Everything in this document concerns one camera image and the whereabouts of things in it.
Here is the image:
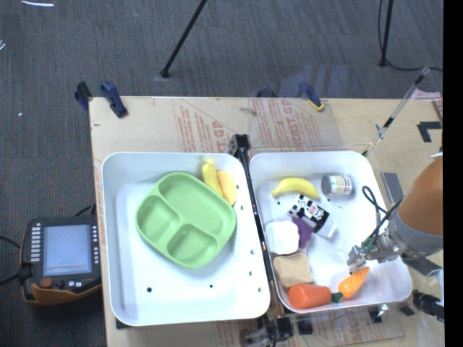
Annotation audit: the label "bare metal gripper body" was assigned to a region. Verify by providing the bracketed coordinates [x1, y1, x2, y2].
[360, 228, 403, 264]

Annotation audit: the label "orange carrot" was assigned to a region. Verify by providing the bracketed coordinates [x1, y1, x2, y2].
[331, 266, 370, 304]

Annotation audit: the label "white plastic tray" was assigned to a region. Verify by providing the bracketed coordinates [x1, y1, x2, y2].
[248, 150, 413, 314]
[101, 152, 271, 327]

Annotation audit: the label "purple grapes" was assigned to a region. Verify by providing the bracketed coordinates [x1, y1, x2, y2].
[291, 216, 314, 249]

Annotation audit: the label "cow print carton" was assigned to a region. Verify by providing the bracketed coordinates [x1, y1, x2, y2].
[287, 193, 337, 239]

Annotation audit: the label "orange cylinder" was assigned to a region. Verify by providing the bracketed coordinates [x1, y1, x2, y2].
[288, 283, 334, 310]

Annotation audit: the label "tan bread slice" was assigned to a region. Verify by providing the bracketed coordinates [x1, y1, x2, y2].
[272, 252, 314, 288]

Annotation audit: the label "small white printed can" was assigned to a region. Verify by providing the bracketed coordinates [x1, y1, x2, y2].
[320, 174, 354, 196]

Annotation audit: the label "yellow banana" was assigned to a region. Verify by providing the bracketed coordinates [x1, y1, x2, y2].
[201, 158, 225, 199]
[271, 177, 320, 200]

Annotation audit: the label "yellow orange half-round slice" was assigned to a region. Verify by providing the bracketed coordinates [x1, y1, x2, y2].
[216, 170, 239, 207]

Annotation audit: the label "green divided plate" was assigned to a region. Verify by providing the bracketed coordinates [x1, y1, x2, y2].
[135, 171, 238, 270]

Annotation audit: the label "brown cardboard board red print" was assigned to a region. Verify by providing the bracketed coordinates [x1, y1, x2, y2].
[88, 96, 444, 347]

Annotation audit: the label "black cylinder on white bracket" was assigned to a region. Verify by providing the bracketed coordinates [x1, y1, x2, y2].
[412, 267, 444, 323]

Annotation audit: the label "black block with thin wires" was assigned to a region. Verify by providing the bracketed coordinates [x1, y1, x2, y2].
[263, 315, 294, 342]
[229, 134, 252, 155]

